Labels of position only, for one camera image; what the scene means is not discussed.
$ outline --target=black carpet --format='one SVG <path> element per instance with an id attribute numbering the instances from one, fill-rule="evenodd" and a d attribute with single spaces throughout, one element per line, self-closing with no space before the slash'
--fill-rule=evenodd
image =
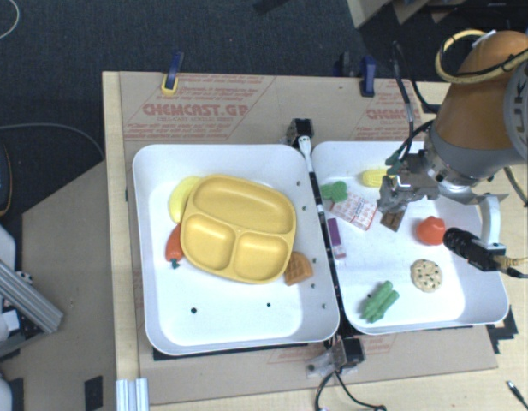
<path id="1" fill-rule="evenodd" d="M 166 71 L 175 49 L 185 52 L 186 72 L 332 76 L 348 51 L 355 72 L 372 55 L 377 77 L 392 77 L 396 39 L 417 80 L 438 80 L 433 62 L 448 35 L 528 27 L 528 0 L 469 0 L 440 23 L 422 11 L 403 25 L 387 5 L 360 29 L 346 0 L 14 1 L 18 26 L 0 39 L 0 126 L 58 123 L 100 146 L 102 72 Z M 0 34 L 14 21 L 13 5 L 0 0 Z M 60 128 L 1 135 L 14 176 L 5 223 L 101 159 L 89 139 Z"/>

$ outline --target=black pen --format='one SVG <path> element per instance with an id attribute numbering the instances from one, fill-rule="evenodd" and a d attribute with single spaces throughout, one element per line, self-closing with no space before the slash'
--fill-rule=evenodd
<path id="1" fill-rule="evenodd" d="M 525 408 L 528 410 L 528 404 L 524 400 L 524 397 L 522 397 L 522 395 L 520 394 L 519 389 L 516 386 L 514 386 L 513 382 L 511 382 L 510 380 L 507 381 L 507 385 L 511 389 L 515 397 L 520 400 L 520 403 L 522 403 L 525 406 Z"/>

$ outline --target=table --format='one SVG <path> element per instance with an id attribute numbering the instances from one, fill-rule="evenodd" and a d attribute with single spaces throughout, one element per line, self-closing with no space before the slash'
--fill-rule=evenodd
<path id="1" fill-rule="evenodd" d="M 306 92 L 307 98 L 331 103 L 330 108 L 338 106 L 334 105 L 334 97 L 327 93 L 330 86 L 337 86 L 337 80 L 330 84 L 328 83 L 329 80 L 315 78 L 308 83 L 307 78 L 283 77 L 280 81 L 284 86 L 295 87 L 301 84 L 306 90 L 309 90 Z M 359 82 L 354 78 L 346 78 L 341 82 L 343 90 L 351 90 L 353 93 L 357 92 L 358 86 Z M 136 379 L 139 377 L 140 369 L 134 317 L 128 205 L 125 200 L 127 178 L 123 145 L 120 74 L 104 72 L 103 89 L 116 376 L 118 379 Z M 442 83 L 427 83 L 421 86 L 422 92 L 430 103 L 440 103 L 447 89 L 448 85 Z M 292 114 L 292 111 L 296 110 L 297 103 L 300 104 L 299 99 L 293 98 L 291 104 L 284 109 L 288 110 L 288 113 L 285 114 Z M 519 181 L 527 188 L 527 167 L 517 166 L 515 173 Z M 493 191 L 492 188 L 503 191 L 510 188 L 502 173 L 497 175 L 492 188 L 489 185 L 486 186 L 487 191 Z M 502 201 L 501 214 L 501 241 L 507 245 L 508 254 L 512 257 L 527 256 L 527 210 L 522 207 L 515 194 L 510 194 Z M 501 342 L 501 353 L 497 355 L 499 366 L 497 369 L 448 374 L 432 378 L 358 384 L 353 386 L 353 394 L 363 402 L 384 403 L 389 409 L 398 410 L 455 408 L 457 410 L 489 409 L 499 411 L 522 408 L 507 388 L 506 381 L 512 380 L 519 387 L 523 396 L 528 398 L 528 282 L 505 278 L 505 285 L 519 334 L 513 340 Z M 151 409 L 159 411 L 198 410 L 209 407 L 216 410 L 312 409 L 314 394 L 314 389 L 295 390 L 212 401 L 166 404 L 152 406 Z M 353 409 L 353 403 L 338 386 L 327 388 L 324 391 L 321 404 L 330 409 Z"/>

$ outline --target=yellow plate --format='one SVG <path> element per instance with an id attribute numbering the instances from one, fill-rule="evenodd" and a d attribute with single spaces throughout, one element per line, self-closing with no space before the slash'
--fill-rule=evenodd
<path id="1" fill-rule="evenodd" d="M 274 188 L 212 175 L 191 192 L 182 219 L 181 247 L 198 268 L 245 283 L 268 283 L 285 271 L 296 213 Z"/>

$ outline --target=white tray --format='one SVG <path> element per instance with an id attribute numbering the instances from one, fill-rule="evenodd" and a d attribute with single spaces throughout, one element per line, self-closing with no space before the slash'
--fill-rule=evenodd
<path id="1" fill-rule="evenodd" d="M 378 188 L 360 180 L 364 170 L 384 166 L 384 160 L 399 147 L 398 142 L 325 142 L 312 154 L 319 184 L 342 180 L 351 192 L 376 202 Z M 414 143 L 412 151 L 422 147 Z M 427 246 L 414 230 L 428 216 L 441 217 L 447 229 L 457 227 L 479 236 L 480 216 L 476 206 L 458 204 L 447 198 L 423 199 L 408 206 L 399 231 L 380 224 L 377 211 L 368 231 L 337 218 L 347 257 L 336 261 L 341 298 L 347 319 L 359 331 L 377 335 L 501 321 L 508 300 L 499 272 L 482 272 L 443 245 Z M 417 259 L 430 259 L 442 268 L 442 287 L 434 293 L 417 289 L 410 266 Z M 383 319 L 371 324 L 361 318 L 368 294 L 389 280 L 400 299 Z"/>
<path id="2" fill-rule="evenodd" d="M 238 283 L 186 259 L 173 269 L 164 246 L 175 224 L 169 195 L 187 176 L 225 174 L 284 193 L 296 210 L 294 251 L 314 276 L 287 286 Z M 170 355 L 323 342 L 340 321 L 317 208 L 301 154 L 285 145 L 151 145 L 133 161 L 145 305 L 151 344 Z"/>

